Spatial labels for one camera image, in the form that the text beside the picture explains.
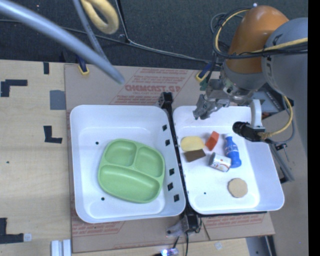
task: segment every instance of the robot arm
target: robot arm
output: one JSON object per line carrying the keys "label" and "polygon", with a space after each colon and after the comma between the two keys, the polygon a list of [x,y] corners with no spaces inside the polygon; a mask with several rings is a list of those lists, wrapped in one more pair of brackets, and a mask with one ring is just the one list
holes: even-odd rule
{"label": "robot arm", "polygon": [[[220,31],[231,17],[242,12],[246,14],[229,51],[223,53],[218,45]],[[206,119],[230,103],[250,105],[254,92],[268,83],[285,99],[294,100],[297,127],[307,148],[308,18],[288,20],[266,5],[239,8],[218,22],[213,37],[214,54],[224,58],[220,78],[209,81],[193,111],[194,117]],[[237,133],[246,130],[246,135],[240,135],[251,141],[263,141],[265,134],[260,128],[251,122],[234,124],[233,130]]]}

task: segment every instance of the red block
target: red block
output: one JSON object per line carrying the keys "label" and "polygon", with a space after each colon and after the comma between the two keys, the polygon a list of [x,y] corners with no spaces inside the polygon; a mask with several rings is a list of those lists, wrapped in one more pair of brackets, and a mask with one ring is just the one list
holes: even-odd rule
{"label": "red block", "polygon": [[206,141],[205,145],[210,151],[213,150],[215,145],[217,144],[219,135],[220,135],[219,133],[213,131],[209,139]]}

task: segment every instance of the gray hose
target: gray hose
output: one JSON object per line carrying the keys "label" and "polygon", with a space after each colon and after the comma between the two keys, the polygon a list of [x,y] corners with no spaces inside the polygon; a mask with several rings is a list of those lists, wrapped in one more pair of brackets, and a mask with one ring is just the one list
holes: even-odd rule
{"label": "gray hose", "polygon": [[94,48],[95,52],[97,54],[99,54],[101,57],[103,57],[107,62],[109,62],[107,56],[104,53],[104,50],[102,50],[102,48],[101,48],[101,46],[100,46],[100,44],[99,44],[99,42],[98,42],[98,40],[97,40],[97,38],[95,36],[95,33],[91,29],[91,26],[90,26],[90,24],[88,22],[88,19],[86,17],[86,14],[85,14],[85,12],[84,12],[84,10],[82,8],[82,5],[81,5],[80,1],[79,0],[73,0],[73,5],[75,7],[76,12],[78,13],[78,16],[80,18],[82,26],[83,26],[83,28],[84,28],[84,30],[85,30],[88,38],[89,38],[89,41],[90,41],[92,47]]}
{"label": "gray hose", "polygon": [[75,54],[84,58],[89,63],[96,65],[117,83],[122,85],[125,82],[124,77],[110,64],[110,62],[106,61],[103,57],[81,42],[78,38],[60,28],[47,18],[9,0],[0,1],[0,13],[11,17],[12,19],[18,20],[28,27],[46,35],[51,39],[54,39]]}

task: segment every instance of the metal bracket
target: metal bracket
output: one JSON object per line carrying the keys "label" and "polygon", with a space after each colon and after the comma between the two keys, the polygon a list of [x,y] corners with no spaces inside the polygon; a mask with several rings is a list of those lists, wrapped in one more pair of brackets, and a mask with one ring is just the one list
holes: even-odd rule
{"label": "metal bracket", "polygon": [[179,237],[183,233],[189,230],[188,218],[185,215],[176,224],[166,229],[166,235],[168,237]]}
{"label": "metal bracket", "polygon": [[271,149],[271,153],[274,156],[275,160],[278,162],[280,165],[280,169],[284,175],[283,179],[280,179],[281,183],[285,183],[287,181],[293,182],[295,180],[295,177],[293,173],[291,172],[291,168],[285,163],[283,158],[280,156],[278,153],[278,150],[276,149],[276,146],[273,144],[269,144],[269,147]]}
{"label": "metal bracket", "polygon": [[287,144],[284,143],[284,144],[276,145],[275,149],[279,151],[279,150],[285,149],[286,147],[287,147]]}

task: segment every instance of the cardboard sheet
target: cardboard sheet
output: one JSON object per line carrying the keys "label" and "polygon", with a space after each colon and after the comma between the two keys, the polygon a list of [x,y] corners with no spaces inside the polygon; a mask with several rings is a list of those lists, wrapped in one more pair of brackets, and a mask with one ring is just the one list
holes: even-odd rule
{"label": "cardboard sheet", "polygon": [[[166,228],[176,224],[179,216],[99,224],[86,223],[77,216],[69,119],[74,107],[86,104],[157,105],[162,92],[172,92],[173,108],[195,106],[199,95],[203,93],[194,78],[198,70],[129,66],[116,68],[125,78],[124,85],[117,84],[92,65],[89,65],[90,73],[85,76],[80,74],[76,64],[66,64],[64,67],[73,253],[172,245],[176,240],[175,237],[167,237]],[[275,233],[268,212],[203,217],[202,221],[200,233],[189,237],[191,243]]]}

